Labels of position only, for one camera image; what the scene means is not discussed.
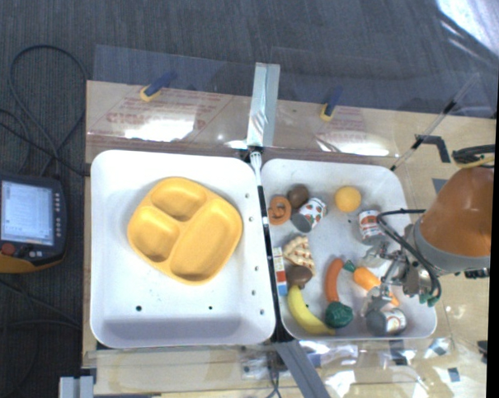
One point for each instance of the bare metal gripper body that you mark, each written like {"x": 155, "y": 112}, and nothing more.
{"x": 411, "y": 279}

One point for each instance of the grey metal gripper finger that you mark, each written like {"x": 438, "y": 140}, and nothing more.
{"x": 377, "y": 257}
{"x": 377, "y": 299}

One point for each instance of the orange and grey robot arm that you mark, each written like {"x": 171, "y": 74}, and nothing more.
{"x": 459, "y": 219}

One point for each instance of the orange carrot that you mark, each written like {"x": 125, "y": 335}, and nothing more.
{"x": 365, "y": 278}

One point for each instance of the grey can with orange label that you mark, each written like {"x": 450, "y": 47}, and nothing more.
{"x": 388, "y": 321}

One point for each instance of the can with red label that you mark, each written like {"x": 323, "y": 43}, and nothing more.
{"x": 369, "y": 226}

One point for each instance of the white plastic tray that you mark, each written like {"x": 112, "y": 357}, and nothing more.
{"x": 178, "y": 314}
{"x": 342, "y": 239}

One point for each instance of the green broccoli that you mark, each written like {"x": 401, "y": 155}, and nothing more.
{"x": 338, "y": 315}

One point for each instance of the orange sausage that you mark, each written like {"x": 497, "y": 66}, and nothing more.
{"x": 333, "y": 280}

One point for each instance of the yellow orange ball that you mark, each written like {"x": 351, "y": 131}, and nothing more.
{"x": 347, "y": 199}

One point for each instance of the yellow banana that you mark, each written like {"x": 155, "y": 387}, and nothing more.
{"x": 302, "y": 314}

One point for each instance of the beige pizza slice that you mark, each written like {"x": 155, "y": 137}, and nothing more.
{"x": 298, "y": 252}

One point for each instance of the white can with strawberry print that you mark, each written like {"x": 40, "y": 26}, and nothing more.
{"x": 313, "y": 211}

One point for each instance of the brown mushroom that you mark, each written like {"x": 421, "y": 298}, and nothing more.
{"x": 298, "y": 275}

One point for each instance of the white red and blue carton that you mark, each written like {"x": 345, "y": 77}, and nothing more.
{"x": 280, "y": 271}

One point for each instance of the brown kiwi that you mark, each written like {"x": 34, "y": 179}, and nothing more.
{"x": 298, "y": 195}

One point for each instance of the yellow divided plate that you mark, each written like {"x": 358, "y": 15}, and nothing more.
{"x": 202, "y": 241}

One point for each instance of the brown cardboard board, red print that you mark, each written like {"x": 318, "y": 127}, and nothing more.
{"x": 112, "y": 118}

